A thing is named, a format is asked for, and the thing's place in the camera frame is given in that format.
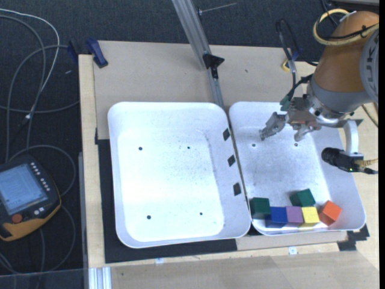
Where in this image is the blue cube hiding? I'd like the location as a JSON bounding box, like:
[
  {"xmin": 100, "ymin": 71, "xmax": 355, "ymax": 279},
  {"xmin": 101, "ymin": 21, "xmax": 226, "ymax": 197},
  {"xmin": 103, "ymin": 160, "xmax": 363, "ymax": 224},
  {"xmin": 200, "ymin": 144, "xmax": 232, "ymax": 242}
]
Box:
[{"xmin": 264, "ymin": 206, "xmax": 289, "ymax": 229}]

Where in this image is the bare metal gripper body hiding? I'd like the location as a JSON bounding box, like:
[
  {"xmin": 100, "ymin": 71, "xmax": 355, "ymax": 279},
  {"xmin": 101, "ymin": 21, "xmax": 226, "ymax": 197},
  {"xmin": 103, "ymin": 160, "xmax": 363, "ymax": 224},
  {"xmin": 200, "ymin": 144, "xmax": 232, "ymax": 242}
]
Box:
[{"xmin": 284, "ymin": 96, "xmax": 347, "ymax": 129}]

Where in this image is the yellow cube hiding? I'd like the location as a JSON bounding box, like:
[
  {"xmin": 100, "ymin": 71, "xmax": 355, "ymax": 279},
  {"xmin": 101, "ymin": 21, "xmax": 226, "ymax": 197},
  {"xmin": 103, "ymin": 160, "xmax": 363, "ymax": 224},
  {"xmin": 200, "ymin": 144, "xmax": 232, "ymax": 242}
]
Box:
[{"xmin": 298, "ymin": 206, "xmax": 320, "ymax": 228}]

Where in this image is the black cylinder on white bracket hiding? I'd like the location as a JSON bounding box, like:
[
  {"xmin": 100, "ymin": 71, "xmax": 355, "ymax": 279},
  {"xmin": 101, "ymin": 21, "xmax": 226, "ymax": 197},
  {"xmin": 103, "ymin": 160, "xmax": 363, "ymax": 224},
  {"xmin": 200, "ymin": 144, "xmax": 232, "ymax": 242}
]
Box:
[{"xmin": 321, "ymin": 119, "xmax": 365, "ymax": 173}]

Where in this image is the orange cube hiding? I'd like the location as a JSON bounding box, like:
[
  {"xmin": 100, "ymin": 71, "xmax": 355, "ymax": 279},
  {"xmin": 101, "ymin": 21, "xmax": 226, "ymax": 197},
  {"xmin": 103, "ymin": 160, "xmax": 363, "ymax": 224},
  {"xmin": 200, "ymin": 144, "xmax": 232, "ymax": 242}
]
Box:
[{"xmin": 318, "ymin": 200, "xmax": 343, "ymax": 226}]

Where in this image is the purple cube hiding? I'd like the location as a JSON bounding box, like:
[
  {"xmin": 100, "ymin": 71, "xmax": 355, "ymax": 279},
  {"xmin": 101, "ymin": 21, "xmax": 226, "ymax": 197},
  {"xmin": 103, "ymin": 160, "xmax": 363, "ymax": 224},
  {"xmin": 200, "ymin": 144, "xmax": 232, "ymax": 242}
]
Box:
[{"xmin": 285, "ymin": 205, "xmax": 304, "ymax": 225}]

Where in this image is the pale wood board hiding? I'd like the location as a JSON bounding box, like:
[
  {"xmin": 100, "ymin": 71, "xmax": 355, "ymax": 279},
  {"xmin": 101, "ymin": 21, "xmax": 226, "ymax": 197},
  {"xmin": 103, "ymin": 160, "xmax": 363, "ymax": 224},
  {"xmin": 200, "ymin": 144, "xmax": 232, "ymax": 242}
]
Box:
[{"xmin": 92, "ymin": 40, "xmax": 379, "ymax": 271}]

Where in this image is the white plastic tray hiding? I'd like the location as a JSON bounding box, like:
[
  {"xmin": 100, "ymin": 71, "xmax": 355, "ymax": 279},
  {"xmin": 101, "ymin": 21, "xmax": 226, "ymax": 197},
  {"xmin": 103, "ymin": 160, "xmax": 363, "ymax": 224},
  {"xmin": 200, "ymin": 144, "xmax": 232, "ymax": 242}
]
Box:
[
  {"xmin": 228, "ymin": 101, "xmax": 367, "ymax": 237},
  {"xmin": 107, "ymin": 101, "xmax": 251, "ymax": 249}
]

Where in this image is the green cube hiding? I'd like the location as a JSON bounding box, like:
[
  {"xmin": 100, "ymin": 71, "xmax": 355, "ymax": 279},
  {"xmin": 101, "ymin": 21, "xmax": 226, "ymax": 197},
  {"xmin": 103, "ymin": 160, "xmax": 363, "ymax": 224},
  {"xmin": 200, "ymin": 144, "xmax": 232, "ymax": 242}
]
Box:
[
  {"xmin": 289, "ymin": 188, "xmax": 316, "ymax": 208},
  {"xmin": 249, "ymin": 197, "xmax": 272, "ymax": 220}
]

